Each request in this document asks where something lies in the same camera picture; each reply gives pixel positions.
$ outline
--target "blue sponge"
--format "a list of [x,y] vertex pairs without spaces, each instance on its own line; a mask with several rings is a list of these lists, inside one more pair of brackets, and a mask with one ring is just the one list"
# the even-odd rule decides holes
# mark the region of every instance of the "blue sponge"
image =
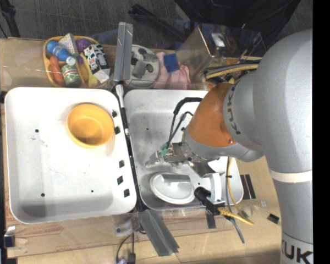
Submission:
[[178,65],[176,54],[165,55],[164,56],[164,65],[166,67],[167,72],[169,72],[169,73],[180,69],[180,66]]

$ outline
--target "yellow bowl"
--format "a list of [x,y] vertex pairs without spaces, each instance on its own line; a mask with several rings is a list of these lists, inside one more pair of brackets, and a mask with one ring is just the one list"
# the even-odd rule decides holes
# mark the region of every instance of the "yellow bowl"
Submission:
[[114,121],[103,108],[90,103],[74,107],[67,116],[72,140],[88,149],[107,143],[114,134]]

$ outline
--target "yellow basket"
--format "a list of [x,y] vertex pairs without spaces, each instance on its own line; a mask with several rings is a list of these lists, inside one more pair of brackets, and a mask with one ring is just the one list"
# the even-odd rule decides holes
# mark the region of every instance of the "yellow basket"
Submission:
[[[44,59],[44,65],[45,65],[46,73],[47,73],[47,76],[48,76],[48,79],[49,79],[50,83],[54,87],[62,87],[62,86],[57,84],[54,81],[54,76],[53,76],[53,72],[52,72],[51,65],[50,65],[50,57],[52,55],[46,49],[46,45],[51,40],[59,41],[62,38],[63,38],[63,36],[56,36],[56,37],[49,38],[47,41],[45,41],[44,46],[43,46],[43,59]],[[87,36],[78,36],[78,35],[76,36],[75,35],[74,38],[75,38],[75,40],[87,39],[92,44],[98,44],[98,42],[96,40],[94,40],[93,38],[87,37]],[[59,61],[60,68],[65,64],[66,64],[66,62]],[[88,86],[88,77],[89,77],[90,68],[87,67],[88,64],[85,63],[83,65],[80,65],[80,64],[78,64],[78,62],[76,62],[75,66],[76,66],[76,69],[77,69],[78,74],[80,75],[81,81],[82,81],[82,85],[80,86],[80,88],[94,88],[94,89],[95,88],[101,88],[101,87],[104,87],[108,83],[108,81],[105,81],[104,83],[102,83],[100,85],[97,85],[97,86],[94,86],[94,87],[89,87]]]

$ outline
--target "cow print carton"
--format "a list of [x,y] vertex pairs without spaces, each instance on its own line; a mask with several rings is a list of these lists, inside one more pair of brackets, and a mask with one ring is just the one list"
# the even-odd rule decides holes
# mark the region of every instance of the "cow print carton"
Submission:
[[106,60],[101,44],[92,44],[84,49],[83,53],[87,58],[93,76],[95,76],[100,83],[107,81],[110,75],[110,66]]

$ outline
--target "green can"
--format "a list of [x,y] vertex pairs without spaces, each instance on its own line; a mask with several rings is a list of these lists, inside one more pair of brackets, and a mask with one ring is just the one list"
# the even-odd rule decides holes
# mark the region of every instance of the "green can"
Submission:
[[74,65],[64,65],[61,67],[61,73],[67,87],[78,88],[82,85],[81,77]]

